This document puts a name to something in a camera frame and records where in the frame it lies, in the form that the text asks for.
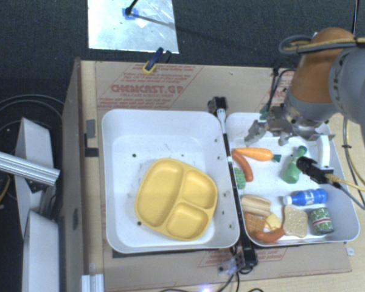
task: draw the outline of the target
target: white tray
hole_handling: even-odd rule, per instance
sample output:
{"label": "white tray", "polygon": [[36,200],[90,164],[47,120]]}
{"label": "white tray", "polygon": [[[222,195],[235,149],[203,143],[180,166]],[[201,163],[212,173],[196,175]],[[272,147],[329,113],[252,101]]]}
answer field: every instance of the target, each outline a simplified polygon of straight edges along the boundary
{"label": "white tray", "polygon": [[[230,148],[244,147],[244,137],[248,134],[254,120],[259,119],[260,114],[257,113],[234,113],[226,120],[226,129],[228,132]],[[330,134],[328,126],[322,125],[318,130],[320,133]],[[308,142],[300,137],[290,138],[289,144],[279,146],[278,137],[273,137],[266,132],[264,137],[258,142],[252,144],[252,147],[263,147],[272,150],[274,154],[282,155],[280,163],[274,161],[260,162],[248,158],[248,162],[252,168],[254,180],[246,183],[244,190],[240,190],[240,194],[250,193],[267,198],[271,201],[271,211],[283,220],[283,203],[282,197],[291,194],[297,190],[324,188],[327,191],[327,202],[325,204],[315,204],[312,206],[298,207],[307,213],[317,207],[325,206],[328,209],[334,232],[322,236],[313,235],[310,222],[307,227],[307,236],[305,238],[297,238],[294,236],[283,236],[275,243],[260,242],[252,237],[251,240],[260,246],[289,246],[303,245],[308,243],[322,242],[346,242],[357,238],[360,232],[360,224],[354,209],[353,201],[342,191],[328,185],[318,185],[307,175],[301,174],[296,184],[287,184],[280,178],[283,168],[288,163],[288,157],[292,155],[295,149],[300,145],[308,148],[307,157],[318,160],[317,142]],[[343,178],[343,172],[338,160],[333,141],[330,141],[330,166],[334,168],[334,174]]]}
{"label": "white tray", "polygon": [[[228,161],[218,119],[197,111],[114,109],[102,120],[106,236],[122,253],[231,247],[239,238]],[[214,217],[202,237],[185,242],[138,225],[134,202],[145,172],[173,158],[208,174],[218,187]]]}

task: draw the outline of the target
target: bottle label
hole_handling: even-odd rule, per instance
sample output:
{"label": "bottle label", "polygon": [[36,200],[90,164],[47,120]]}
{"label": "bottle label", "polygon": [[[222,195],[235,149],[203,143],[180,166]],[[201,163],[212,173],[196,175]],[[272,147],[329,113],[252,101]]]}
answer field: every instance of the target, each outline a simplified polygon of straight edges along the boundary
{"label": "bottle label", "polygon": [[305,190],[304,197],[306,206],[311,206],[311,204],[314,204],[314,194],[312,193],[311,190]]}

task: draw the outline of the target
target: toy bread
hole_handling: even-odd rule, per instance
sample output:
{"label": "toy bread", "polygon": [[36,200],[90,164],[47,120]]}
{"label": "toy bread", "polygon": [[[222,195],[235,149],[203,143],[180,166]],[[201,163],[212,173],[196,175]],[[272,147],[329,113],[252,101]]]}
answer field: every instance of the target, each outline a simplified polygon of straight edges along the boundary
{"label": "toy bread", "polygon": [[307,235],[307,213],[293,206],[285,206],[284,217],[282,228],[285,235],[297,236],[299,238],[304,238]]}
{"label": "toy bread", "polygon": [[241,207],[244,212],[261,217],[270,215],[270,205],[269,200],[254,195],[244,195],[241,198]]}

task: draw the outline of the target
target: yellow divided tray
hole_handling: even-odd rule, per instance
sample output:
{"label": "yellow divided tray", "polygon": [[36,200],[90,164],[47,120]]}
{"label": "yellow divided tray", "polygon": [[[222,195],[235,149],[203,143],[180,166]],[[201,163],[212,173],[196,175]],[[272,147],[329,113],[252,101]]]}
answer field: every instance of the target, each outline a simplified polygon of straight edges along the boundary
{"label": "yellow divided tray", "polygon": [[144,225],[178,240],[191,241],[206,231],[218,201],[215,182],[181,161],[162,158],[147,170],[135,200]]}

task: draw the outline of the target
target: plastic bottle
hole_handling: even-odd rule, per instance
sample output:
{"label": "plastic bottle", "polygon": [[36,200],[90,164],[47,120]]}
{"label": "plastic bottle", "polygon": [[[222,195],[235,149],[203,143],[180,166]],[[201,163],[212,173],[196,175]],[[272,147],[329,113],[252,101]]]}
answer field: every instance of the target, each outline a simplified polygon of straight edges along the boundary
{"label": "plastic bottle", "polygon": [[326,201],[327,193],[323,188],[302,190],[290,196],[283,197],[283,202],[286,205],[310,206],[311,204],[325,203]]}
{"label": "plastic bottle", "polygon": [[295,155],[291,156],[291,161],[282,175],[282,179],[288,184],[294,184],[299,180],[301,171],[296,166],[296,161],[301,156],[304,156],[306,152],[307,148],[305,146],[299,146]]}

